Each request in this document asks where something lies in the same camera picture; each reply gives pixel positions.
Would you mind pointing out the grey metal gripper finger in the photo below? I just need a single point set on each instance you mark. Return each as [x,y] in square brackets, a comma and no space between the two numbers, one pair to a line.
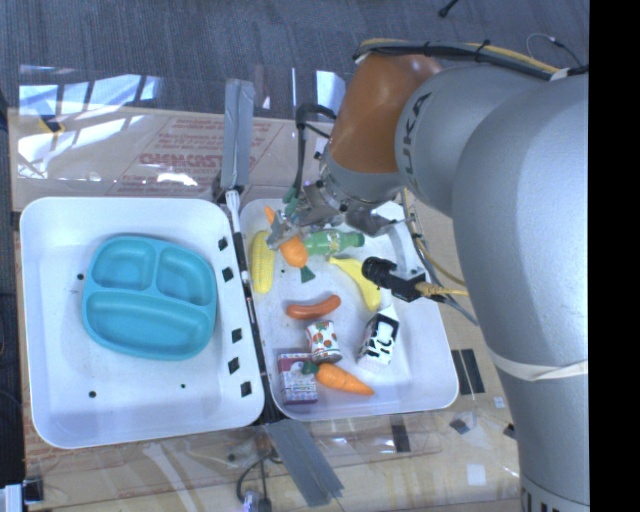
[295,225]
[276,237]

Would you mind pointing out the black cylinder on white bracket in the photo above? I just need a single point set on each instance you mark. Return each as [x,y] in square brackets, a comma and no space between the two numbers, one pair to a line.
[395,280]

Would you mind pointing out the yellow banana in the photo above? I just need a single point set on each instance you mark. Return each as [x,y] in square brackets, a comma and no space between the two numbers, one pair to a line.
[361,280]

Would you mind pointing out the white can, orange print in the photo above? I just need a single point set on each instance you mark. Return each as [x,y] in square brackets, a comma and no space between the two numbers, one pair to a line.
[324,342]

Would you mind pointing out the blue divided plate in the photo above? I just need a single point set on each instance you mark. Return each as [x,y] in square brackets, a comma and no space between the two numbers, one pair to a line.
[150,300]

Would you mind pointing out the white plastic tray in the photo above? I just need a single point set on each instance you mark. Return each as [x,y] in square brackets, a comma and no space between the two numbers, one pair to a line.
[125,400]
[425,370]

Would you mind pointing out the brown cardboard board, red print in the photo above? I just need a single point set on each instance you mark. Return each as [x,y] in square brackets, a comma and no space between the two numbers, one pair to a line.
[165,150]

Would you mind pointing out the red carton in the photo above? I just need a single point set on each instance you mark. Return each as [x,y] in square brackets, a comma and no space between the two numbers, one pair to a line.
[296,385]

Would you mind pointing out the green bottle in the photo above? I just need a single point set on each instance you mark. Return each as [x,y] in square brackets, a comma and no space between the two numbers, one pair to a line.
[330,242]

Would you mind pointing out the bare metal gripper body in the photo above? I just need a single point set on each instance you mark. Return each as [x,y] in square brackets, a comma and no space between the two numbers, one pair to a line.
[322,206]

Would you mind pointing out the black and white carton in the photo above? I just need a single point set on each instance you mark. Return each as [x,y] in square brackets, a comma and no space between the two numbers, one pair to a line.
[380,340]

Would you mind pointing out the orange carrot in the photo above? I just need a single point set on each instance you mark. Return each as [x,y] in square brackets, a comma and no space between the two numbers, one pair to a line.
[340,379]
[295,252]

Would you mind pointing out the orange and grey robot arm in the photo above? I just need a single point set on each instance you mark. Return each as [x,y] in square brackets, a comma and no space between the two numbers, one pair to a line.
[500,210]

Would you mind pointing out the orange sausage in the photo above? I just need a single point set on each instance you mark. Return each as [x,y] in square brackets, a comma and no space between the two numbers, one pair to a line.
[312,309]

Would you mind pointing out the yellow corn cob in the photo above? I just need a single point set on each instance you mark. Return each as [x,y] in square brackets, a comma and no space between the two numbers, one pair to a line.
[262,265]

